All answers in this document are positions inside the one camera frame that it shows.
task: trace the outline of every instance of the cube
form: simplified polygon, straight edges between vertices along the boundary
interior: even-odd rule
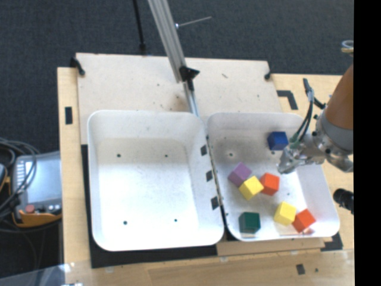
[[[241,233],[254,234],[261,228],[259,213],[243,212],[238,220]]]
[[[304,209],[295,216],[295,220],[292,223],[294,228],[300,233],[307,229],[316,221],[315,217],[311,214],[308,209]]]
[[[242,162],[233,169],[233,171],[227,177],[233,182],[236,187],[239,187],[245,180],[250,177],[251,169],[244,165]]]
[[[279,177],[271,173],[265,173],[260,179],[264,189],[261,193],[266,195],[274,195],[279,190]]]
[[[238,190],[246,200],[250,200],[252,197],[254,197],[254,195],[257,195],[260,191],[263,190],[263,185],[257,177],[253,176],[244,181]]]
[[[284,131],[274,131],[267,137],[268,147],[271,150],[283,150],[288,145],[287,135]]]
[[[296,207],[282,201],[276,209],[274,220],[282,225],[288,226],[295,220]]]

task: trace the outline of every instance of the empty white tray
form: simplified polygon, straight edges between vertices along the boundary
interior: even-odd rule
[[[301,166],[281,175],[277,164],[282,151],[270,151],[267,137],[273,131],[284,131],[290,138],[303,119],[288,113],[217,113],[208,119],[211,155],[217,172],[227,227],[241,241],[280,238],[330,237],[339,230],[339,217],[320,165]],[[274,196],[258,193],[246,201],[238,188],[228,180],[229,173],[242,162],[258,179],[269,172],[280,177],[280,188]],[[316,222],[304,234],[292,225],[283,226],[273,220],[277,206],[286,201],[297,212],[308,208]],[[260,214],[261,229],[255,234],[242,234],[239,216],[242,212]]]
[[[193,114],[97,111],[88,152],[92,233],[103,249],[212,245],[223,236],[204,124]]]

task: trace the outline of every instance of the dark floor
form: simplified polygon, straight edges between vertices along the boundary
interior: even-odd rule
[[[186,57],[266,60],[275,73],[343,74],[352,63],[340,49],[354,38],[354,0],[168,2],[177,23],[212,16],[180,28]],[[147,52],[165,55],[147,0],[138,4]],[[132,0],[0,0],[0,137],[59,149],[57,67],[76,52],[140,54]],[[60,262],[58,234],[28,235],[40,268]],[[28,240],[0,232],[0,277],[32,269]]]

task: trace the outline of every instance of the purple cube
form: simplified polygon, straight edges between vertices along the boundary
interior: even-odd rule
[[[236,187],[239,187],[246,181],[251,174],[251,169],[244,165],[242,162],[233,169],[230,175],[227,177],[231,182],[233,182]]]

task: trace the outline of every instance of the dark green block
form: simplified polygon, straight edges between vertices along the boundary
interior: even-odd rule
[[[239,216],[239,230],[241,233],[256,233],[261,228],[259,213],[243,212]]]

